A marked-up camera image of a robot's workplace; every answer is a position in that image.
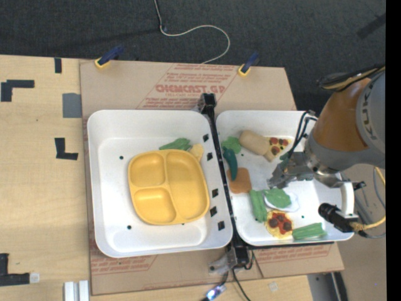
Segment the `cardboard sheet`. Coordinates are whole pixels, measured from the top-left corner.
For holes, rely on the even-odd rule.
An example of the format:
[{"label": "cardboard sheet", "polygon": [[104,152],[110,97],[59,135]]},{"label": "cardboard sheet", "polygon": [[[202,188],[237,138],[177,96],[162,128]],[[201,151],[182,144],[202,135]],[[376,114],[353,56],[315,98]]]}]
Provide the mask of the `cardboard sheet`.
[{"label": "cardboard sheet", "polygon": [[[86,122],[103,109],[182,109],[197,105],[202,93],[214,93],[215,113],[225,110],[296,110],[284,68],[254,67],[246,77],[238,66],[111,61],[99,70],[93,61],[80,63],[85,175],[90,229],[93,295],[219,283],[208,263],[225,249],[133,258],[109,258],[93,236]],[[337,245],[256,250],[256,265],[238,273],[240,280],[338,271],[343,269]]]}]

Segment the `yellow plate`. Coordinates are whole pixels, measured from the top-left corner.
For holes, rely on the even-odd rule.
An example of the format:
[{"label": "yellow plate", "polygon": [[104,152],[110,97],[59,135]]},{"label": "yellow plate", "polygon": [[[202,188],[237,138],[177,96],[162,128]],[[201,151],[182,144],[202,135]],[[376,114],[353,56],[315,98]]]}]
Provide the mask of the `yellow plate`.
[{"label": "yellow plate", "polygon": [[135,156],[128,166],[131,200],[149,224],[195,221],[209,209],[203,170],[189,152],[165,149]]}]

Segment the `blue clamp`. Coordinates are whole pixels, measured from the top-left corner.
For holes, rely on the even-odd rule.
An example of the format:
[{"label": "blue clamp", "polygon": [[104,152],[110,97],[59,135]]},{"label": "blue clamp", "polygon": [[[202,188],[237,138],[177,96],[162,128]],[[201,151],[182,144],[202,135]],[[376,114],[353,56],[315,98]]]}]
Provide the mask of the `blue clamp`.
[{"label": "blue clamp", "polygon": [[247,62],[238,68],[238,74],[245,77],[251,70],[251,66],[257,65],[257,63],[259,63],[259,53],[255,51],[252,56],[249,57]]},{"label": "blue clamp", "polygon": [[117,46],[105,53],[101,58],[95,60],[95,65],[99,69],[106,67],[110,60],[117,59],[124,52],[123,46]]}]

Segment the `white tray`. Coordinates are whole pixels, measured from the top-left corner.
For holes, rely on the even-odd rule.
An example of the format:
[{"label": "white tray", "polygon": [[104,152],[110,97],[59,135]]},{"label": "white tray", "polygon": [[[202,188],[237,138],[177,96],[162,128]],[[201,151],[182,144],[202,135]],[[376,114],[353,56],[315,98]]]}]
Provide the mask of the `white tray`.
[{"label": "white tray", "polygon": [[[131,201],[128,163],[135,155],[157,150],[179,137],[203,145],[200,164],[210,209],[215,209],[186,224],[146,224]],[[203,115],[186,110],[101,110],[88,120],[88,145],[95,239],[104,254],[120,258],[206,250],[231,241],[231,219],[210,125]]]},{"label": "white tray", "polygon": [[[252,130],[263,136],[278,136],[294,139],[298,128],[299,120],[303,112],[297,111],[252,111],[252,110],[230,110],[221,113],[217,117],[217,129],[220,143],[229,136],[239,137],[243,130]],[[311,131],[313,121],[310,121],[307,133]],[[297,151],[302,151],[305,140],[297,146]],[[276,158],[269,162],[263,156],[253,154],[251,151],[242,148],[240,154],[236,155],[238,167],[245,167],[249,170],[253,189],[268,189],[267,180],[280,162]],[[228,164],[224,160],[224,167],[228,170]],[[230,192],[233,215],[239,236],[248,244],[254,246],[268,246],[281,244],[305,244],[325,241],[347,240],[353,233],[342,233],[332,224],[326,222],[319,214],[318,208],[321,203],[330,203],[341,206],[341,191],[339,188],[330,189],[318,181],[296,181],[291,182],[285,191],[294,193],[298,197],[299,209],[288,215],[294,222],[295,227],[301,227],[315,222],[322,222],[326,236],[311,240],[295,241],[290,236],[288,239],[278,239],[267,231],[263,223],[254,219],[252,214],[251,199],[247,193],[234,194]],[[348,203],[348,209],[353,209],[353,200]]]}]

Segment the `wooden table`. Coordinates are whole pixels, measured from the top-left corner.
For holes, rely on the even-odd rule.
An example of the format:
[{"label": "wooden table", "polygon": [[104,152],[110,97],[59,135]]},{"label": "wooden table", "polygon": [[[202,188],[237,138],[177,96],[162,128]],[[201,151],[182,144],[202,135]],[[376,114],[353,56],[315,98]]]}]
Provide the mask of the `wooden table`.
[{"label": "wooden table", "polygon": [[[0,82],[34,80],[0,102],[0,253],[9,273],[39,283],[0,287],[1,300],[62,300],[64,282],[90,279],[81,118],[63,118],[62,94],[80,93],[79,60],[0,56]],[[55,138],[78,159],[57,159]],[[270,283],[276,283],[277,290]],[[235,283],[218,300],[244,300]],[[90,300],[200,300],[212,285],[121,293]],[[255,300],[312,301],[307,276],[242,282]]]}]

